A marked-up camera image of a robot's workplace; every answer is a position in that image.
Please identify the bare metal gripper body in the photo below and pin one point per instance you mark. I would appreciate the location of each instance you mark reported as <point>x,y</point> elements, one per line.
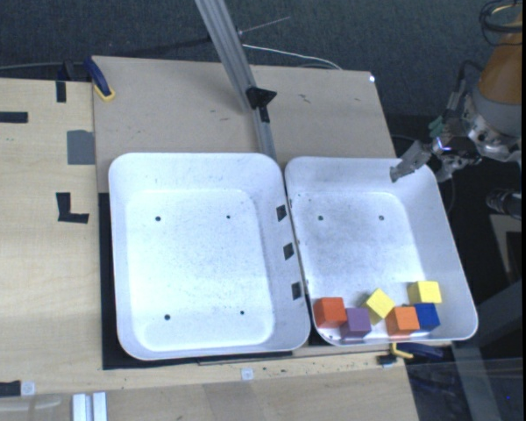
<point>458,151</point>

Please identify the brown cardboard board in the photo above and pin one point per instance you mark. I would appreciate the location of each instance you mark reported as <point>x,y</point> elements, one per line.
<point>171,112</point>

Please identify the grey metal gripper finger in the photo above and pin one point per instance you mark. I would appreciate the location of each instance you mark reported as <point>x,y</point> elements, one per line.
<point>408,161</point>

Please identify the yellow cube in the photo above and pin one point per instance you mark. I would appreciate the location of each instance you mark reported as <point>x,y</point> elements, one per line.
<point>379,304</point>
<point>425,292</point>

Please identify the blue cube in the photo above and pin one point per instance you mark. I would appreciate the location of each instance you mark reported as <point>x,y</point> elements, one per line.
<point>428,316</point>

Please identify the purple cube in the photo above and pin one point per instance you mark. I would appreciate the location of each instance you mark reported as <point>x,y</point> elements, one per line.
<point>356,323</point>

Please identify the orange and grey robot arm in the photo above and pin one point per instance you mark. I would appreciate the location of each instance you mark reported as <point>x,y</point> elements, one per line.
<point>502,77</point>

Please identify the orange cube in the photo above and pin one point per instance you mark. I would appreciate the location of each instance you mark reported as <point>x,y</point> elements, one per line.
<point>329,311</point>
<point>402,320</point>

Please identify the white plastic tray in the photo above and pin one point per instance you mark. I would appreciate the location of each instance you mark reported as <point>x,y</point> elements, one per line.
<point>359,244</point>
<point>197,270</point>

